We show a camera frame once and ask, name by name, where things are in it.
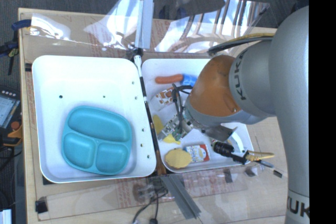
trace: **turquoise plate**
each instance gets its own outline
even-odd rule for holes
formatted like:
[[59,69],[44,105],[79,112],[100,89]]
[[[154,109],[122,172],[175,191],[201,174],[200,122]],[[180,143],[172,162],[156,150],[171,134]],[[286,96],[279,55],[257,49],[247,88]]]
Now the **turquoise plate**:
[[121,115],[78,106],[67,116],[62,134],[65,161],[87,172],[116,175],[130,158],[132,128]]

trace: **white tray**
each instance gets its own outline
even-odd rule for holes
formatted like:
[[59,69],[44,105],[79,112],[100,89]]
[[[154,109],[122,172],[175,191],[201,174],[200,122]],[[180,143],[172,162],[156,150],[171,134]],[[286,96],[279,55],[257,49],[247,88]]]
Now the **white tray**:
[[[155,94],[171,87],[171,84],[157,84],[154,79],[157,76],[172,76],[179,73],[189,74],[198,76],[201,73],[203,67],[209,59],[149,59],[145,61],[142,65],[142,74],[145,82],[145,88],[147,93],[147,99],[149,101],[149,108],[151,111],[151,115],[155,114],[159,116],[163,125],[165,125],[172,117],[176,114],[175,105],[171,104],[162,110],[156,110],[153,106],[151,100]],[[183,101],[185,101],[187,94],[181,93],[181,97]],[[240,137],[243,142],[243,145],[247,147],[249,150],[253,150],[253,146],[246,128],[246,125],[241,123],[227,123],[224,126],[228,128],[238,127],[236,133]],[[197,144],[206,144],[210,151],[210,161],[202,162],[202,163],[191,163],[185,168],[174,169],[167,165],[164,160],[164,156],[166,153],[174,148],[183,148],[185,146],[197,145]],[[181,139],[181,144],[177,145],[175,143],[166,143],[164,141],[159,141],[159,148],[161,159],[165,167],[174,172],[174,173],[183,173],[183,172],[191,172],[197,170],[206,170],[220,167],[228,167],[239,165],[239,163],[233,162],[231,158],[223,157],[217,153],[215,153],[211,149],[211,138],[202,134],[198,130],[192,130],[188,135],[186,135],[183,139]]]
[[[39,160],[51,182],[144,177],[156,158],[136,66],[119,58],[41,56],[33,63]],[[124,116],[133,131],[129,162],[113,176],[71,167],[61,154],[61,136],[68,113],[79,105],[95,106]]]

